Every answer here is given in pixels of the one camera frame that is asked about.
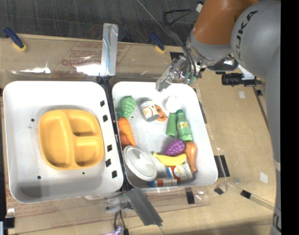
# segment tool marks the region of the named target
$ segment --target yellow plate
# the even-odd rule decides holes
[[[39,141],[43,159],[54,169],[83,169],[104,156],[97,118],[82,110],[53,110],[42,115]]]

